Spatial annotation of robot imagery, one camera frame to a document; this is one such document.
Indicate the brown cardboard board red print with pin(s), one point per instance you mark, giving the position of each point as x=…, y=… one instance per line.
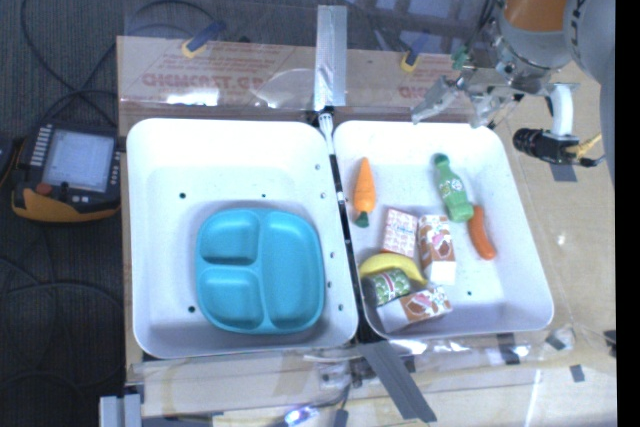
x=225, y=75

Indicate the pink and white carton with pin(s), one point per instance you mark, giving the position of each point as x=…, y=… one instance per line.
x=399, y=232

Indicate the yellow banana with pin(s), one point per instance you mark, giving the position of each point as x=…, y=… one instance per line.
x=385, y=261

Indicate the black cylinder on white bracket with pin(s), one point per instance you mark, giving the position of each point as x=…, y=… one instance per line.
x=542, y=142

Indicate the green bottle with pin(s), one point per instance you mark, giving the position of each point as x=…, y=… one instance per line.
x=452, y=195

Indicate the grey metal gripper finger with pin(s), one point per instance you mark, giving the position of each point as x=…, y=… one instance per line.
x=432, y=102
x=484, y=109

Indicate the orange carrot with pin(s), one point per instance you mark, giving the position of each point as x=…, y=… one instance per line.
x=364, y=190

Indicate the green can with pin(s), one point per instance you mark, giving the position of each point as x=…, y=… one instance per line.
x=390, y=287

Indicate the white plastic tray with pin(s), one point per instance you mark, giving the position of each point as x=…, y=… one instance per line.
x=165, y=235
x=510, y=235

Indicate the blue divided plate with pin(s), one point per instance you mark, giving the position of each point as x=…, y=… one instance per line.
x=260, y=270

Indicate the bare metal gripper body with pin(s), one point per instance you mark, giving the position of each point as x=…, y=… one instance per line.
x=500, y=82

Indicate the orange sausage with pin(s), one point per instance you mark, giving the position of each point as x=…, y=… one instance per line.
x=481, y=235

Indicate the orange and white carton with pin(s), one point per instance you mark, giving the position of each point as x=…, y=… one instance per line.
x=436, y=245
x=417, y=307

